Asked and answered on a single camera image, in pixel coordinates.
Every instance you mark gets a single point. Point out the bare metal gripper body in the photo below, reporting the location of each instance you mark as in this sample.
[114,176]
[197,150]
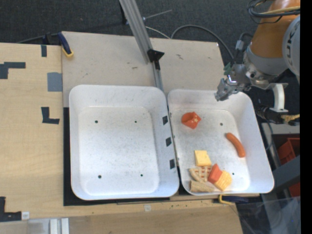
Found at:
[245,75]

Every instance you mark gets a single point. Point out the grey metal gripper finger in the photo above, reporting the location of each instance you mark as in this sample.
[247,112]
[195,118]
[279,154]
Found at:
[219,91]
[230,89]

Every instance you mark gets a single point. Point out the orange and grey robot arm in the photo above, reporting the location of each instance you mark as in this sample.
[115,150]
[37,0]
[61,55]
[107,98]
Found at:
[267,40]

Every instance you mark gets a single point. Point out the red carton with yellow star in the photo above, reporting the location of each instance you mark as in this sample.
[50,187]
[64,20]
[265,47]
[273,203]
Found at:
[191,120]

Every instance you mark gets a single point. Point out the white plastic tray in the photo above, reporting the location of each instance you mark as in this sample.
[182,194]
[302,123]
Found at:
[117,150]
[214,140]

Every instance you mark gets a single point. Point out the orange sausage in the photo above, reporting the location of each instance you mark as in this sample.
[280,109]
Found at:
[236,144]

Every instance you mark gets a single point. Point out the yellow cheese wedge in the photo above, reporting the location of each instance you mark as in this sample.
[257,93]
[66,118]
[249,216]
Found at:
[202,158]

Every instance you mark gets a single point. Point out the lattice pie slice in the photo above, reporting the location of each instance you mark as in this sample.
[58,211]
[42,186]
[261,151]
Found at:
[199,173]

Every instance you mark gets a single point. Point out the red carton of yellow fries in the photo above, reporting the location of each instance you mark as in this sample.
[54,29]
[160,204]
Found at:
[220,178]

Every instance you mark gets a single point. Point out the tan waffle biscuit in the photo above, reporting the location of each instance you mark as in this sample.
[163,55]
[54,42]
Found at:
[200,186]

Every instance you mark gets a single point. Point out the black cylinder on white bracket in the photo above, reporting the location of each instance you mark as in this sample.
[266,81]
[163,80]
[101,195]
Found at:
[279,95]

